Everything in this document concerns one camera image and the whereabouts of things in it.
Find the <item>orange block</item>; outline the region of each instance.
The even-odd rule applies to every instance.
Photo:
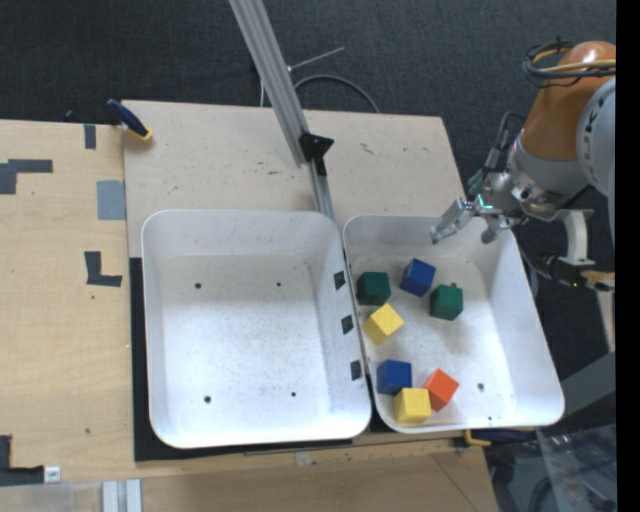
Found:
[[[429,390],[431,408],[439,411],[449,403],[459,385],[457,380],[438,368],[422,387]]]

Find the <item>block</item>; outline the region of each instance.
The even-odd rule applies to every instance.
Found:
[[[386,272],[363,272],[356,282],[356,298],[361,306],[382,306],[391,297]]]
[[[413,385],[411,363],[387,359],[378,366],[376,388],[383,395],[395,395],[402,388]]]
[[[431,288],[435,273],[435,267],[414,258],[404,269],[400,289],[422,297]]]
[[[403,325],[402,317],[387,303],[371,313],[362,328],[376,345],[380,345]]]
[[[451,397],[460,384],[449,374],[438,368],[424,383],[424,388],[429,391],[431,408],[439,411],[451,401]]]
[[[462,313],[462,288],[438,286],[429,297],[429,313],[435,318],[454,320]]]
[[[429,392],[424,388],[402,388],[393,397],[396,422],[400,425],[420,425],[431,416]]]

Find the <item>yellow cube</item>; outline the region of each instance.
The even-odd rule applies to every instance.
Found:
[[[390,304],[376,309],[363,324],[364,332],[377,344],[396,332],[404,325],[404,320]]]
[[[402,425],[420,425],[431,416],[429,391],[425,388],[402,388],[393,397],[396,421]]]

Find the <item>blue cube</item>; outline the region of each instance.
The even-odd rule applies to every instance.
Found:
[[[402,388],[410,388],[413,384],[411,378],[411,363],[387,359],[378,366],[378,393],[395,395]]]
[[[400,289],[422,297],[431,288],[435,273],[435,267],[414,258],[404,270]]]

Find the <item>green cube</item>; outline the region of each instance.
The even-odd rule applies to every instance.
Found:
[[[441,284],[429,298],[429,313],[435,318],[453,320],[462,313],[462,289]]]
[[[356,282],[356,297],[361,306],[382,306],[391,297],[386,272],[363,272]]]

